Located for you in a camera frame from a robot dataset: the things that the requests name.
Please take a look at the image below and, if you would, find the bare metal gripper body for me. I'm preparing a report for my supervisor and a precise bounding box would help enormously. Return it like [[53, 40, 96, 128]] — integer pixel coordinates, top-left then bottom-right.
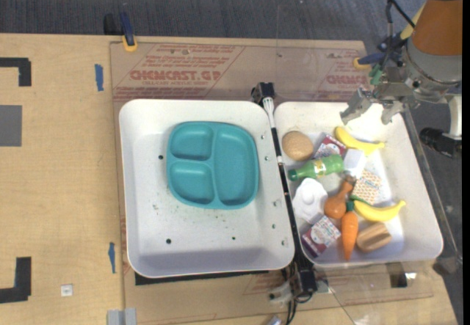
[[372, 65, 458, 109]]

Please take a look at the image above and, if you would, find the yellow banana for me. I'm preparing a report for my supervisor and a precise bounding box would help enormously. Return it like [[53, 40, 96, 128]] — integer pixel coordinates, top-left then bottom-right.
[[352, 199, 408, 223], [333, 125, 386, 156]]

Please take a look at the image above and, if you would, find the pink and white carton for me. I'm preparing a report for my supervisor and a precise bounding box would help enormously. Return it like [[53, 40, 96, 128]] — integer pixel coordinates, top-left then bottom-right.
[[311, 132, 348, 161]]

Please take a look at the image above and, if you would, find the white box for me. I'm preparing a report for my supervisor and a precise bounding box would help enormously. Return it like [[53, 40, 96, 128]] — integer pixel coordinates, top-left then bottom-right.
[[342, 147, 368, 179]]

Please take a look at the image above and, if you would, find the tan round bread roll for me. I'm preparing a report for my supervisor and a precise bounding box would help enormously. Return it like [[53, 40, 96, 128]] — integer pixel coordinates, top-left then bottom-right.
[[281, 130, 315, 162]]

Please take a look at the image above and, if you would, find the green plastic bottle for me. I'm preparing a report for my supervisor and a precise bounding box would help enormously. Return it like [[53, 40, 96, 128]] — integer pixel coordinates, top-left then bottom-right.
[[287, 153, 347, 182]]

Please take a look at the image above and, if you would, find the white packet with dotted print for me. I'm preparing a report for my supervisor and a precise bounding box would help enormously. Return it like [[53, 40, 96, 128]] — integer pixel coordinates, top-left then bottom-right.
[[350, 168, 385, 206]]

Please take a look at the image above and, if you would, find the thin black and white rod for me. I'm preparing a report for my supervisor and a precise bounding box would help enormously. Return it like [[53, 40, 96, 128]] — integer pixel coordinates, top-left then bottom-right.
[[261, 95, 306, 270]]

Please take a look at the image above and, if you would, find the orange chicken drumstick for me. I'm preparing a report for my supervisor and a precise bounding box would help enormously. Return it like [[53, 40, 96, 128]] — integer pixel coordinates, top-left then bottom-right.
[[323, 178, 355, 220]]

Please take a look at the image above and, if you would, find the white fried egg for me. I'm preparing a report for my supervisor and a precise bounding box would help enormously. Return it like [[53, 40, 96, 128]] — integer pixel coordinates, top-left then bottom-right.
[[292, 177, 329, 225]]

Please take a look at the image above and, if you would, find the white plastic tray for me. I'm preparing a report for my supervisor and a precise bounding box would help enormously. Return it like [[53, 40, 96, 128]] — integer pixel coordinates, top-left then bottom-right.
[[118, 98, 296, 279], [273, 101, 444, 269]]

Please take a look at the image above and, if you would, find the orange carrot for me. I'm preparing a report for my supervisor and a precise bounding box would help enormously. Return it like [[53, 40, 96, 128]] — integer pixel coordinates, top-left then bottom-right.
[[341, 200, 360, 262]]

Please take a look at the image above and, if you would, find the tan hot dog bun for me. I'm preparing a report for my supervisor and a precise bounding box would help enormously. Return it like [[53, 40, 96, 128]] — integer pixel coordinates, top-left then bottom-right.
[[355, 221, 393, 254]]

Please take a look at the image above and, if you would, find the purple and white carton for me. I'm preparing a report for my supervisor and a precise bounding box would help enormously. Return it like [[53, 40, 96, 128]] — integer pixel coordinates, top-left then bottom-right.
[[300, 214, 343, 259]]

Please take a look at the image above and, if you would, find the teal divided plate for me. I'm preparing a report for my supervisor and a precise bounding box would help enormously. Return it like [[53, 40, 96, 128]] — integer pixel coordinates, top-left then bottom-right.
[[165, 120, 261, 211]]

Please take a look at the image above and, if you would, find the brown cardboard board red print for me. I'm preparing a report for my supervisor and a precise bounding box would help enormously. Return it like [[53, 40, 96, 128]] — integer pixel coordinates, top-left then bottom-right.
[[109, 40, 436, 318]]

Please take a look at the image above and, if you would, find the black cylinder on white bracket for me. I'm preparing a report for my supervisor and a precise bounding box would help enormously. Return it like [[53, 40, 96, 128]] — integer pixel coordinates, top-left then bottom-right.
[[419, 94, 463, 160]]

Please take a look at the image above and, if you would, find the black block with thin wires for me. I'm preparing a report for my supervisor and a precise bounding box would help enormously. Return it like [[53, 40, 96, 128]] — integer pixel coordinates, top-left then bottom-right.
[[250, 81, 277, 104], [292, 267, 319, 296]]

